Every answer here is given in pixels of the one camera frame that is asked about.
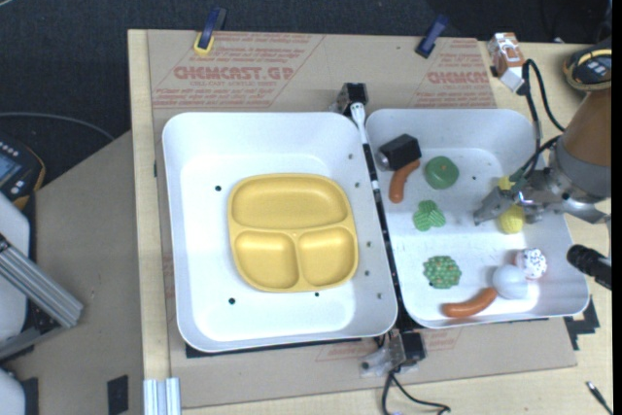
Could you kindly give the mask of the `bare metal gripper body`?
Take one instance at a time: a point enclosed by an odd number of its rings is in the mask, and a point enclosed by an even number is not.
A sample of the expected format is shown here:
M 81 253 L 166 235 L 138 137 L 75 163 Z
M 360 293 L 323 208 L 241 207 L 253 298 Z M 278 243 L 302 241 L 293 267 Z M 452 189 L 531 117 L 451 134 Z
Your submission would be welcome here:
M 609 222 L 597 204 L 609 198 L 609 169 L 580 164 L 564 170 L 548 166 L 537 170 L 517 192 L 516 203 L 538 203 L 546 213 L 571 215 L 589 224 Z

